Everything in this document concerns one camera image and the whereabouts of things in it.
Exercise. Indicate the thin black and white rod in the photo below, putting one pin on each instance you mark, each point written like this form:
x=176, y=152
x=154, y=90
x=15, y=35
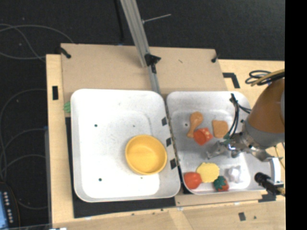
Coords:
x=172, y=138

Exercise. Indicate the tan toy chicken drumstick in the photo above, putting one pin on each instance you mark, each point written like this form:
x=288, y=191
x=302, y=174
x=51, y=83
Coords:
x=195, y=121

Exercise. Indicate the white plastic tray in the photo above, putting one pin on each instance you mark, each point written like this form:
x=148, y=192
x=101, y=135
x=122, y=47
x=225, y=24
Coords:
x=105, y=140
x=192, y=104

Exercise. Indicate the yellow bowl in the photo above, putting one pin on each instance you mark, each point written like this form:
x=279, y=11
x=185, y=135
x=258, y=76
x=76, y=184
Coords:
x=145, y=155

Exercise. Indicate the red toy tomato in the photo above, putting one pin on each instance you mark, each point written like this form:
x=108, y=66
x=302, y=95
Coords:
x=192, y=180

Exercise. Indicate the brown cardboard board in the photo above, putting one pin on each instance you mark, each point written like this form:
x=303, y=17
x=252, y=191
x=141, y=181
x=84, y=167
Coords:
x=115, y=66

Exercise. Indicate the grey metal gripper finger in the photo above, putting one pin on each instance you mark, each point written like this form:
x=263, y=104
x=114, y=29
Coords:
x=235, y=153
x=217, y=150

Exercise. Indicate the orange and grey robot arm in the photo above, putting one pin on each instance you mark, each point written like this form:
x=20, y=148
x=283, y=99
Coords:
x=267, y=109

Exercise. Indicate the yellow toy scalloped piece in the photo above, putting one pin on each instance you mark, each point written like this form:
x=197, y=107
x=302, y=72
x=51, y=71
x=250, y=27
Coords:
x=208, y=172

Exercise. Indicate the red toy pizza slice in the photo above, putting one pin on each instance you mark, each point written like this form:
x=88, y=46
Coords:
x=202, y=136

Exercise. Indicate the white crumpled object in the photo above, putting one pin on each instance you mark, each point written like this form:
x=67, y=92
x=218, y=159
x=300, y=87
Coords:
x=233, y=174

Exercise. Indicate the red toy strawberry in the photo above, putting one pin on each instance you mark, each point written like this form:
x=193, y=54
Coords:
x=221, y=184

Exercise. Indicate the black cylinder on white bracket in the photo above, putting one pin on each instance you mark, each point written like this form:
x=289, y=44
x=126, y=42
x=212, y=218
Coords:
x=266, y=180

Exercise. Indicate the tan toy bread piece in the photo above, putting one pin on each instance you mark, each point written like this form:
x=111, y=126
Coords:
x=220, y=129

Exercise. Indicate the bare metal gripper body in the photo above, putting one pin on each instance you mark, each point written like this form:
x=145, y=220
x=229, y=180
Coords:
x=243, y=144

